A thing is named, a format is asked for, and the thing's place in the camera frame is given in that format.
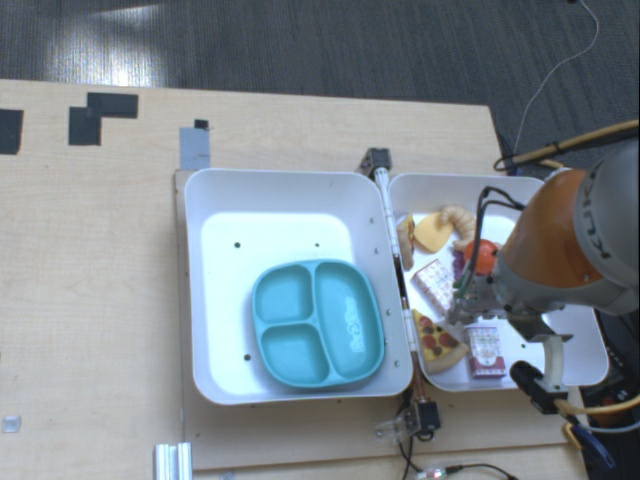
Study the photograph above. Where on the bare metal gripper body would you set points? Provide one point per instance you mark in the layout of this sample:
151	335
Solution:
479	295

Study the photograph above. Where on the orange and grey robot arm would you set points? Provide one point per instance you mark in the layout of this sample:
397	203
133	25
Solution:
555	238

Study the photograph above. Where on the orange toy fruit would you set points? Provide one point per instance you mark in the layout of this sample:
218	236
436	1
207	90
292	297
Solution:
481	258

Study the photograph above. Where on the purple toy grapes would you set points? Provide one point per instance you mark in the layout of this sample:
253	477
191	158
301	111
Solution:
458	264

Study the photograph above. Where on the pink and white patterned carton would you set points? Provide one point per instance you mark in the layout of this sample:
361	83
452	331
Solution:
434	280

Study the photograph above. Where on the red and white carton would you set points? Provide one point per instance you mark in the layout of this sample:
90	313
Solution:
484	350

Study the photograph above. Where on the toy pizza slice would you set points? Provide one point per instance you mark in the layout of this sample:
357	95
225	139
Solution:
436	344

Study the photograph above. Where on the tan toy croissant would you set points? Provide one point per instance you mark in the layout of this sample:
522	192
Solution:
462	220

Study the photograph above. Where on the yellow toy cheese slice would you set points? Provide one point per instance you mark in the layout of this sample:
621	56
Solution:
432	233

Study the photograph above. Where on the toy hot dog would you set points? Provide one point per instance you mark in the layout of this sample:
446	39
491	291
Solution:
406	243

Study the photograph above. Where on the white plastic tray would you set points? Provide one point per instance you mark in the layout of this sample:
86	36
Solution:
575	348
220	318

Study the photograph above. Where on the thin black and white rod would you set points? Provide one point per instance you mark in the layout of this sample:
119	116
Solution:
391	223

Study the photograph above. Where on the teal divided plate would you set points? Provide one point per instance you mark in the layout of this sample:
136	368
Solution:
345	318

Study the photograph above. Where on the black cylinder on white bracket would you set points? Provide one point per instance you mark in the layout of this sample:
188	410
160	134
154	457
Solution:
534	383

